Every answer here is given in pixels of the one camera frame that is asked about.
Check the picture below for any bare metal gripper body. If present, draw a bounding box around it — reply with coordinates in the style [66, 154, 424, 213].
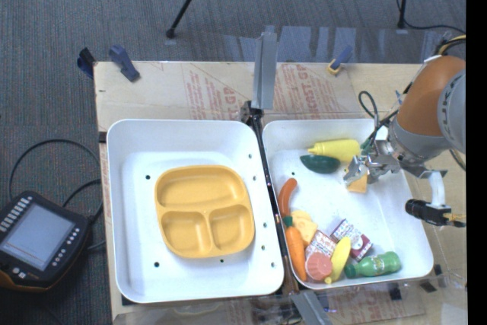
[364, 139, 402, 167]

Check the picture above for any orange cheese wedge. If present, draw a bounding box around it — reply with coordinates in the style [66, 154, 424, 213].
[346, 174, 369, 195]

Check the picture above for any yellow mustard bottle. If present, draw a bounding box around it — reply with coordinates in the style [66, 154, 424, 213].
[307, 139, 362, 164]

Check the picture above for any dark green avocado half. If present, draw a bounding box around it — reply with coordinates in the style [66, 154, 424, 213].
[299, 154, 342, 175]

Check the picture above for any white plastic tray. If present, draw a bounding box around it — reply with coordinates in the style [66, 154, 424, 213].
[261, 118, 435, 292]
[106, 118, 285, 304]

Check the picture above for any dark red and white carton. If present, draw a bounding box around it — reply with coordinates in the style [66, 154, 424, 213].
[329, 218, 374, 263]

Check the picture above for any pale yellow cheese piece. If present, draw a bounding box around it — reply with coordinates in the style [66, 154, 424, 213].
[290, 209, 319, 246]

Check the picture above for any orange sausage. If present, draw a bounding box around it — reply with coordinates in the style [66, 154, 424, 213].
[276, 177, 298, 219]

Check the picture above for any yellow banana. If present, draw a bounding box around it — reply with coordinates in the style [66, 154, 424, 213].
[323, 236, 352, 285]

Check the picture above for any green bottle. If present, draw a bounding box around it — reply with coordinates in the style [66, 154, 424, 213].
[343, 250, 403, 280]

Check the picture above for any orange carrot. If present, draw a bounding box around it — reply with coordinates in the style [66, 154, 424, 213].
[282, 215, 309, 283]

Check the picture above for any pink round can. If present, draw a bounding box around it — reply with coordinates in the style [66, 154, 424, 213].
[304, 251, 334, 284]

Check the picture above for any yellow divided plate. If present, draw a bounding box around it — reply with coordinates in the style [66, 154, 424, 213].
[154, 164, 256, 260]

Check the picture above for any brown cardboard board red print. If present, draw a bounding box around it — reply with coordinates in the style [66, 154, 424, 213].
[93, 60, 467, 325]

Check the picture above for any black cylinder on white bracket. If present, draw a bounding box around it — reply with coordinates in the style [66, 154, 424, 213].
[404, 168, 454, 228]

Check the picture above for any black block with thin wires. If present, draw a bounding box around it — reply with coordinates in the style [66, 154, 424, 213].
[240, 100, 265, 123]

